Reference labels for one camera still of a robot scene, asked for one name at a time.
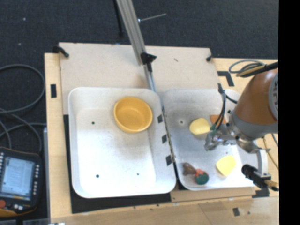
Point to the black cylinder on white bracket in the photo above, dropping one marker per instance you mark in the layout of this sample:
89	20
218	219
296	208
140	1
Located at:
254	173

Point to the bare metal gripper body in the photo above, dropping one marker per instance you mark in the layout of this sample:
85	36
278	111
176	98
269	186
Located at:
246	144

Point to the green and orange toy vegetable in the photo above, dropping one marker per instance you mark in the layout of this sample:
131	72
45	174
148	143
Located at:
202	177

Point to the orange flat toy food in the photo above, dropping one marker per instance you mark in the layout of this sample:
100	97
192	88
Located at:
216	119

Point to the thin black and white rod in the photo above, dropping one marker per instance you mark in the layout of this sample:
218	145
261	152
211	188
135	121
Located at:
169	139

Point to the pale yellow potato chip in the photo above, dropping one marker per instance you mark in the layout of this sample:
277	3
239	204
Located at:
199	126
225	165

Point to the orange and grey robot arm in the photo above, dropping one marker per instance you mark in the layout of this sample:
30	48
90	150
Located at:
253	102

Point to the white plastic tray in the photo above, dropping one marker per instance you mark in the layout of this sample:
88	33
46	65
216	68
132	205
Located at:
112	153
199	153

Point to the yellow bowl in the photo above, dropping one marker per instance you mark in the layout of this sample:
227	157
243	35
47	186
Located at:
132	114

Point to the pale wooden board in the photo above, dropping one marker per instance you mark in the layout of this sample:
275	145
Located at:
100	67

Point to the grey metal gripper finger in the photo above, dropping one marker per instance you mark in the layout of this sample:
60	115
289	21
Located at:
222	142
209	144

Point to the brown toy food piece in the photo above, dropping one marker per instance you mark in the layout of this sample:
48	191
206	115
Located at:
188	169

